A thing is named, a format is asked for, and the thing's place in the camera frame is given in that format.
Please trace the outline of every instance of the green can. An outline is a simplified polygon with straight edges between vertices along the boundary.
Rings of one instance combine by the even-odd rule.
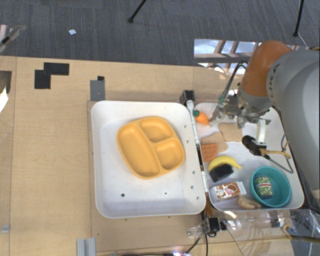
[[[254,180],[255,191],[261,199],[271,198],[274,194],[272,192],[272,185],[268,176],[258,177]]]

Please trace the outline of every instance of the white tray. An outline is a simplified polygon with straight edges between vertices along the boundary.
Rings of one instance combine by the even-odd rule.
[[[205,113],[208,117],[212,116],[213,111],[216,108],[216,103],[200,103],[198,104],[195,109]],[[278,113],[271,108],[268,113],[263,116],[264,119],[271,120],[271,123],[266,126],[266,134],[265,134],[265,143],[267,144],[268,150],[276,150],[281,151],[281,139],[284,135],[284,130],[281,124],[281,120],[279,118]],[[221,121],[221,123],[236,123],[236,118],[230,120],[227,116]],[[196,125],[197,133],[199,136],[200,141],[204,137],[208,137],[216,132],[220,132],[219,130],[219,123],[210,127],[209,125]],[[245,127],[242,129],[242,135],[256,137],[257,133],[257,126],[252,123],[246,123]],[[290,165],[293,168],[293,173],[288,173],[287,171],[283,170],[282,168],[278,167],[276,164],[270,162],[269,160],[261,157],[255,156],[249,152],[247,148],[242,144],[242,142],[226,142],[228,149],[217,156],[231,156],[233,157],[236,162],[242,166],[241,170],[235,171],[229,177],[214,183],[209,175],[208,172],[208,162],[204,163],[204,169],[206,171],[207,181],[209,189],[213,188],[214,186],[218,186],[221,184],[234,182],[234,181],[241,181],[244,184],[244,187],[247,192],[247,196],[251,197],[250,193],[250,180],[253,172],[261,166],[272,166],[278,170],[280,170],[289,180],[291,186],[291,198],[289,202],[281,207],[281,209],[297,209],[302,206],[304,203],[304,193],[299,181],[299,177],[295,168],[295,164],[293,159],[289,160]],[[280,163],[282,166],[289,168],[286,159],[282,155],[271,154],[270,157],[275,160],[276,162]],[[218,201],[214,195],[212,194],[213,189],[210,190],[210,199],[214,207],[216,207],[220,211],[247,211],[243,208],[240,208],[237,204],[237,199],[232,198],[228,200]]]
[[[118,149],[118,129],[133,120],[158,116],[173,127],[185,161],[154,179],[136,177]],[[100,101],[91,110],[95,200],[107,218],[186,215],[201,212],[204,185],[189,111],[179,103]]]

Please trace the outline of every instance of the plastic bottle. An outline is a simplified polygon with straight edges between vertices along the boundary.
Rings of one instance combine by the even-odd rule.
[[[206,125],[206,126],[209,125],[209,119],[204,113],[200,112],[199,110],[194,110],[192,114],[193,114],[195,120],[199,124]]]

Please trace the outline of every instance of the teal bowl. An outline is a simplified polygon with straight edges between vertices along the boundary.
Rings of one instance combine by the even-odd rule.
[[[267,176],[270,178],[273,196],[261,199],[255,189],[255,179]],[[287,177],[278,169],[271,166],[262,166],[254,171],[250,181],[251,194],[257,202],[266,207],[279,208],[288,203],[291,197],[290,183]]]

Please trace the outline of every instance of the yellow banana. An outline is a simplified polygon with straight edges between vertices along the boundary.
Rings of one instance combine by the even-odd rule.
[[[212,169],[222,166],[224,164],[228,164],[230,166],[237,167],[238,169],[242,169],[242,166],[240,166],[233,157],[228,155],[221,155],[217,156],[209,163],[208,170],[210,172]]]

